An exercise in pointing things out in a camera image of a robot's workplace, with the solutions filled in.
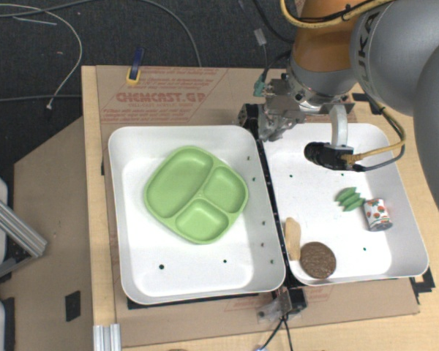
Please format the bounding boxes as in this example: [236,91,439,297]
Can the black cylinder on white bracket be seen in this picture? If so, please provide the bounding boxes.
[303,102,356,170]

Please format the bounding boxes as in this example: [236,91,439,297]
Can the brown cardboard board red print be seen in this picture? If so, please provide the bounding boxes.
[94,65,421,339]

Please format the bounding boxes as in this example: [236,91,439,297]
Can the green divided plate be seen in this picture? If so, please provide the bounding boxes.
[143,145,249,246]

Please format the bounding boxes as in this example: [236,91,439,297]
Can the thin black and white rod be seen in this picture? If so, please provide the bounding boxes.
[255,136,290,289]

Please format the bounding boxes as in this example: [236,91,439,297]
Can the brown round biscuit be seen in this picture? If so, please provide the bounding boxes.
[299,241,337,280]

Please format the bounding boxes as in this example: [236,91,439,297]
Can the white can with red flowers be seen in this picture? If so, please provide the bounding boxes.
[363,197,394,233]

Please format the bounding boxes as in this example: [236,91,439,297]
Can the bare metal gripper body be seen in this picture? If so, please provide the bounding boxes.
[263,78,332,124]

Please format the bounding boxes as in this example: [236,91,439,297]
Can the green toy pea pod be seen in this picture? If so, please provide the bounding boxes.
[334,186,367,213]

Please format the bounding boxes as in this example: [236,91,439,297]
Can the white plastic tray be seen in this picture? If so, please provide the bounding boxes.
[108,124,287,306]
[261,122,430,287]

